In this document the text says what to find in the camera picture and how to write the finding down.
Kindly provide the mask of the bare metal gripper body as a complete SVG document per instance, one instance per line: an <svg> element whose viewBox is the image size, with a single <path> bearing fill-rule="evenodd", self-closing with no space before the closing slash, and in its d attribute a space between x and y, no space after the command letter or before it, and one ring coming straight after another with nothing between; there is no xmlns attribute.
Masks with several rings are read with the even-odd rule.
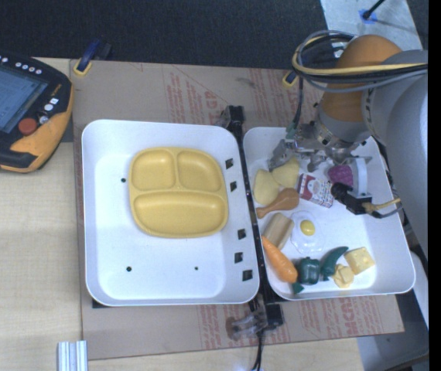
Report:
<svg viewBox="0 0 441 371"><path fill-rule="evenodd" d="M304 158L325 155L335 165L342 165L370 136L364 124L338 124L329 129L324 123L291 123L286 128L286 139L294 141L296 154Z"/></svg>

